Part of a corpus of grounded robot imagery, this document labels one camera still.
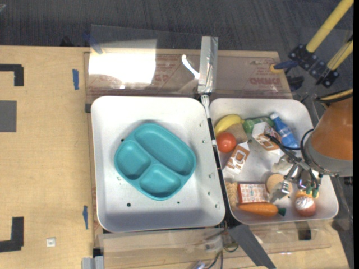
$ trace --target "blue bottle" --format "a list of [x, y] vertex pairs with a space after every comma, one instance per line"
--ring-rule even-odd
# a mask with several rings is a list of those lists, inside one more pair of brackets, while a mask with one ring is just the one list
[[274, 122], [275, 130], [282, 137], [282, 145], [294, 149], [300, 147], [299, 142], [294, 137], [291, 129], [281, 120], [278, 113], [272, 113], [270, 119]]

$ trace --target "yellow pole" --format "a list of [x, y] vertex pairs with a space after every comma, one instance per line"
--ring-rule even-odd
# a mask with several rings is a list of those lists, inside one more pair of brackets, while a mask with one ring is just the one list
[[329, 69], [336, 70], [341, 63], [353, 52], [354, 40], [346, 42], [327, 64]]
[[354, 0], [341, 0], [330, 16], [325, 20], [314, 37], [306, 45], [306, 49], [310, 53], [314, 53], [324, 39], [329, 35], [344, 14], [352, 7]]

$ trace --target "green bottle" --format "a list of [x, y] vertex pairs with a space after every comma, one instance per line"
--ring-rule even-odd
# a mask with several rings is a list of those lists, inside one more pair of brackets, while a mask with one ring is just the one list
[[256, 123], [261, 123], [261, 122], [267, 122], [271, 127], [274, 126], [274, 123], [270, 118], [268, 118], [268, 117], [258, 117], [258, 118], [254, 118], [254, 119], [245, 120], [245, 122], [243, 123], [243, 128], [244, 128], [246, 133], [252, 133], [254, 125]]

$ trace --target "teal plate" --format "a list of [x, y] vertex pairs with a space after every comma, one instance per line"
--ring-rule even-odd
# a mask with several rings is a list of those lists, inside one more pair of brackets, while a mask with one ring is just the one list
[[196, 155], [172, 132], [145, 123], [120, 144], [114, 165], [120, 176], [144, 195], [167, 200], [192, 176]]

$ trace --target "tomato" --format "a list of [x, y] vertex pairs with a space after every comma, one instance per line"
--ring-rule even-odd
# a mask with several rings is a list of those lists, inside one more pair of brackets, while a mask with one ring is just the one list
[[229, 132], [221, 132], [216, 136], [217, 147], [221, 152], [230, 152], [236, 145], [237, 141], [233, 134]]

